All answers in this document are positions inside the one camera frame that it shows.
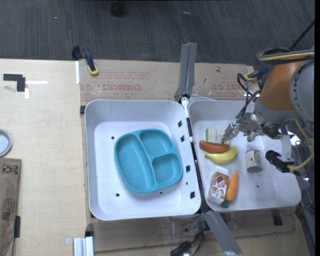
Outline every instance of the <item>yellow clamp handle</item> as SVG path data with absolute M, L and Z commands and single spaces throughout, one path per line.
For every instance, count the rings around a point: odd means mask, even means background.
M 99 69 L 98 69 L 98 67 L 97 67 L 96 64 L 94 64 L 95 70 L 91 70 L 91 68 L 90 68 L 89 65 L 86 65 L 86 68 L 88 69 L 88 71 L 89 71 L 89 73 L 90 73 L 91 76 L 96 76 L 96 75 L 98 75 L 98 73 L 99 73 Z
M 243 75 L 244 78 L 245 78 L 245 80 L 247 80 L 247 81 L 254 81 L 254 80 L 256 80 L 255 77 L 249 78 L 248 75 L 250 75 L 250 73 L 246 73 L 246 74 Z

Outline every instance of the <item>white tray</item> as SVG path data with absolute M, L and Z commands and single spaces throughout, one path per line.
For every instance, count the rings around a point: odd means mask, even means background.
M 244 101 L 235 100 L 197 100 L 189 105 L 195 151 L 206 197 L 217 165 L 204 157 L 205 151 L 199 147 L 199 141 L 206 140 L 206 128 L 225 130 L 229 123 L 235 121 L 235 115 L 244 104 Z M 292 173 L 281 173 L 265 158 L 268 150 L 281 154 L 280 140 L 272 140 L 263 135 L 248 143 L 247 137 L 240 132 L 230 143 L 237 146 L 237 156 L 231 162 L 221 166 L 228 169 L 230 173 L 238 170 L 238 191 L 235 199 L 229 203 L 229 208 L 207 201 L 211 209 L 218 212 L 244 211 L 292 207 L 300 202 L 301 191 L 296 176 Z M 252 173 L 246 169 L 245 153 L 250 148 L 261 152 L 263 167 L 261 172 Z
M 84 116 L 89 207 L 96 218 L 113 221 L 182 216 L 199 210 L 199 184 L 186 115 L 180 104 L 172 100 L 94 100 L 86 106 Z M 114 154 L 117 138 L 141 129 L 166 132 L 183 166 L 182 178 L 177 183 L 143 194 L 126 186 Z

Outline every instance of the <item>small cup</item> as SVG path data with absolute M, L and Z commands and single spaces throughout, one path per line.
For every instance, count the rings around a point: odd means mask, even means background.
M 259 150 L 248 150 L 245 152 L 246 170 L 250 173 L 262 171 L 261 155 Z

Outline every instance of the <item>gray metal bar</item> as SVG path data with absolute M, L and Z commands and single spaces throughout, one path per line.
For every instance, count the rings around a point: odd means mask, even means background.
M 213 210 L 207 211 L 203 214 L 203 218 L 223 249 L 224 254 L 228 256 L 243 254 L 219 212 Z
M 178 95 L 192 94 L 195 84 L 195 64 L 197 56 L 197 43 L 189 42 L 181 47 L 180 75 L 177 89 Z

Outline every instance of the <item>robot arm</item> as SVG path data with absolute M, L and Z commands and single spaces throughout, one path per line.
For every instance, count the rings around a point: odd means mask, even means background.
M 275 65 L 271 70 L 253 112 L 246 112 L 240 123 L 230 123 L 222 141 L 227 141 L 239 132 L 252 142 L 256 136 L 266 135 L 281 140 L 282 155 L 268 151 L 267 160 L 282 172 L 289 172 L 291 159 L 290 137 L 281 132 L 281 126 L 303 118 L 314 122 L 314 59 Z

